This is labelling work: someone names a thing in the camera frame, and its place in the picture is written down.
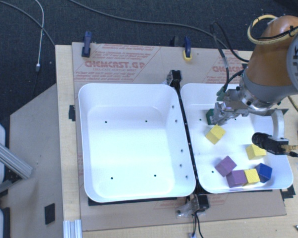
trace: yellow cube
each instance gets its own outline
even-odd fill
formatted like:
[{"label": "yellow cube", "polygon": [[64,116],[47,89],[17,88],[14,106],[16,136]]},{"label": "yellow cube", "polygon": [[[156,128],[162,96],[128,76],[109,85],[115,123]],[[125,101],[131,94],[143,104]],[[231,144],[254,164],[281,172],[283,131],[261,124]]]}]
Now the yellow cube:
[{"label": "yellow cube", "polygon": [[210,140],[213,144],[216,144],[225,134],[225,130],[219,126],[214,125],[213,128],[206,134],[206,138]]},{"label": "yellow cube", "polygon": [[251,144],[246,148],[247,156],[249,160],[257,160],[266,155],[266,150]]},{"label": "yellow cube", "polygon": [[247,179],[246,185],[257,183],[260,181],[260,178],[256,169],[247,169],[247,170],[244,170],[244,172]]}]

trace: blue cube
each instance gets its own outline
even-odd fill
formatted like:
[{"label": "blue cube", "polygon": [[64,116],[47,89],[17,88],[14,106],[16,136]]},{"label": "blue cube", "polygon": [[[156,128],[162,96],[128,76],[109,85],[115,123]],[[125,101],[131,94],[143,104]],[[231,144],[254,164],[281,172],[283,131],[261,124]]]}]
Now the blue cube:
[{"label": "blue cube", "polygon": [[263,163],[258,164],[255,169],[262,183],[267,182],[272,177],[273,169]]}]

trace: table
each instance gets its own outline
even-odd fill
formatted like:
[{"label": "table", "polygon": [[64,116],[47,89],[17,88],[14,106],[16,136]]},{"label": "table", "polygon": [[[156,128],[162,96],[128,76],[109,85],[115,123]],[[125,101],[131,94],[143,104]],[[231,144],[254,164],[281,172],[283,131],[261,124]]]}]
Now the table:
[{"label": "table", "polygon": [[[250,52],[239,52],[245,58]],[[60,154],[62,171],[63,219],[74,221],[81,218],[78,187],[76,152],[76,124],[69,119],[69,106],[75,104],[72,46],[56,45],[57,93],[60,127]],[[298,103],[298,96],[293,96]],[[290,144],[298,144],[298,113],[288,99],[279,108],[288,108],[285,114],[285,137]],[[285,200],[287,214],[278,217],[238,219],[201,223],[204,237],[298,237],[294,225],[298,225],[298,158],[289,158],[294,174],[296,195]],[[187,237],[192,231],[192,223],[138,227],[128,229],[83,232],[84,238],[111,237]]]}]

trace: cube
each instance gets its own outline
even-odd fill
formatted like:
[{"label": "cube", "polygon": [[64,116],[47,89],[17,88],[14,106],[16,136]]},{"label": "cube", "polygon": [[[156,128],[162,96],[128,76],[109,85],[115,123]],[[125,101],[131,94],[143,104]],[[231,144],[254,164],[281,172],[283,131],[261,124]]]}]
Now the cube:
[{"label": "cube", "polygon": [[247,183],[247,178],[244,170],[232,170],[227,176],[227,183],[230,188],[243,186]]},{"label": "cube", "polygon": [[260,181],[259,175],[256,169],[244,170],[247,179],[247,184],[254,184]]},{"label": "cube", "polygon": [[262,183],[267,182],[272,177],[273,169],[263,163],[258,164],[255,169]]},{"label": "cube", "polygon": [[258,160],[266,155],[266,150],[251,144],[246,148],[246,153],[249,160]]},{"label": "cube", "polygon": [[214,145],[224,136],[225,130],[219,126],[214,125],[213,128],[206,134],[206,138],[210,140]]},{"label": "cube", "polygon": [[223,176],[227,176],[235,167],[236,163],[229,157],[226,156],[216,166],[215,169]]}]

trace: purple cube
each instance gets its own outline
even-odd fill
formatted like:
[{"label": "purple cube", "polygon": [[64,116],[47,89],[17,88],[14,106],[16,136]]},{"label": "purple cube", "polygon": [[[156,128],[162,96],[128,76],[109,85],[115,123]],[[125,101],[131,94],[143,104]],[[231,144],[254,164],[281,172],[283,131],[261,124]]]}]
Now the purple cube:
[{"label": "purple cube", "polygon": [[243,186],[247,183],[247,178],[244,170],[233,170],[226,176],[226,179],[230,188],[236,186]]},{"label": "purple cube", "polygon": [[215,169],[223,176],[227,176],[234,168],[236,163],[229,157],[226,156],[215,166]]},{"label": "purple cube", "polygon": [[272,177],[273,169],[263,163],[258,164],[255,169],[262,183],[267,182]]}]

